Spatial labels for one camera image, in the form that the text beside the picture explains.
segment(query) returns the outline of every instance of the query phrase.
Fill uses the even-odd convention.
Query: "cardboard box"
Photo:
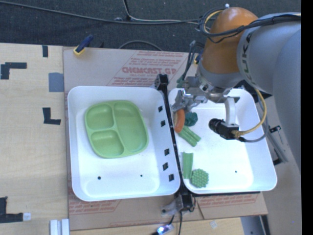
[[[71,168],[68,140],[67,94],[76,86],[136,86],[149,87],[157,74],[167,74],[168,90],[176,87],[176,80],[185,70],[188,53],[86,48],[76,56],[73,48],[65,47],[64,89],[67,134],[68,209],[70,229],[86,230],[143,224],[168,223],[170,216],[162,216],[161,208],[170,204],[174,196],[147,197],[110,201],[85,202],[78,199],[71,187]],[[195,67],[188,72],[194,75]],[[197,197],[193,212],[184,220],[203,220],[267,214],[262,193],[212,195]]]

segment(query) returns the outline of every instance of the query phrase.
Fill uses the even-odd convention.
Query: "orange toy carrot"
[[[176,133],[181,132],[185,124],[185,111],[184,109],[179,109],[174,114],[174,131]]]

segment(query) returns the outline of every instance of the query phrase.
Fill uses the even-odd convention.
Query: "table surface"
[[[10,69],[0,80],[0,197],[7,196],[7,213],[31,213],[31,220],[0,224],[2,234],[49,234],[49,221],[68,218],[64,92],[49,92],[48,74],[63,73],[63,47],[0,44],[0,64],[26,62],[27,69]],[[51,108],[44,124],[43,108]],[[241,219],[187,221],[181,233],[243,235]],[[176,233],[178,223],[174,223]],[[152,234],[160,225],[72,231],[72,235]]]

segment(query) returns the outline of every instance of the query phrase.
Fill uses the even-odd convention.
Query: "green plate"
[[[85,126],[94,152],[102,158],[120,158],[142,152],[148,145],[147,127],[138,107],[130,101],[92,105]]]

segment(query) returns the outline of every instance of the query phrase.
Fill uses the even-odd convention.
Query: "black hole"
[[[169,180],[169,181],[174,180],[174,174],[170,174],[170,175],[168,175],[168,180]]]
[[[165,163],[164,165],[163,165],[163,170],[166,170],[168,168],[168,163]]]

